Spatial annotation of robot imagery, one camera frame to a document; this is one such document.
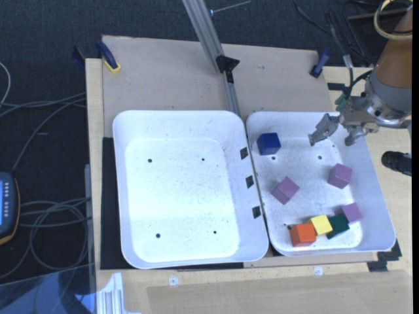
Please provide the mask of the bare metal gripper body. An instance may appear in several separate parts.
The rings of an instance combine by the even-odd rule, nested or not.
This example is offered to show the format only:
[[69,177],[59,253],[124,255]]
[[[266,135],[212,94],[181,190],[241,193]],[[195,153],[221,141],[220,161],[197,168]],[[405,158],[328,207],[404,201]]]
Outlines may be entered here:
[[409,112],[396,109],[375,93],[362,92],[360,96],[349,97],[340,114],[340,123],[376,131],[381,127],[407,129],[412,120]]

